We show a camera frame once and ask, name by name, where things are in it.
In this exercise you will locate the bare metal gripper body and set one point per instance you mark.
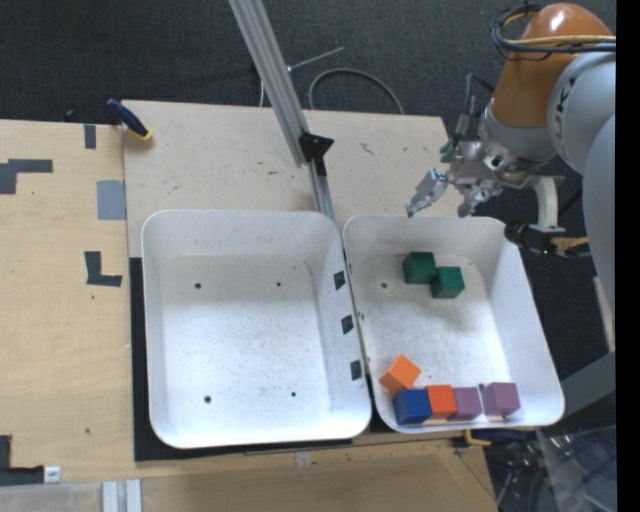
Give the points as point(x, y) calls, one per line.
point(492, 167)

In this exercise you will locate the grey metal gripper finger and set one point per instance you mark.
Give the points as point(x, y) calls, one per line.
point(475, 197)
point(426, 192)

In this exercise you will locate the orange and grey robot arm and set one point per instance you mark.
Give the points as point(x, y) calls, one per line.
point(575, 105)

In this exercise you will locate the green cube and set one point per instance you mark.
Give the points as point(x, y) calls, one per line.
point(448, 282)
point(417, 266)

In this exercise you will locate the white plastic tray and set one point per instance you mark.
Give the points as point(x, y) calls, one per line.
point(450, 340)
point(245, 330)

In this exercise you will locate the orange cube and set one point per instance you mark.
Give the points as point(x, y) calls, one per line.
point(441, 400)
point(401, 374)

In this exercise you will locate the purple cube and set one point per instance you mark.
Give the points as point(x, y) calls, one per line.
point(467, 402)
point(500, 398)

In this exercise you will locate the blue cube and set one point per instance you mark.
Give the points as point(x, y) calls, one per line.
point(411, 406)

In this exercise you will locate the pale wood board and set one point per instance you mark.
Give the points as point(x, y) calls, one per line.
point(215, 155)

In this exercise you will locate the black cylinder on white bracket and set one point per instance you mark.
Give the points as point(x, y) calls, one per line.
point(547, 205)

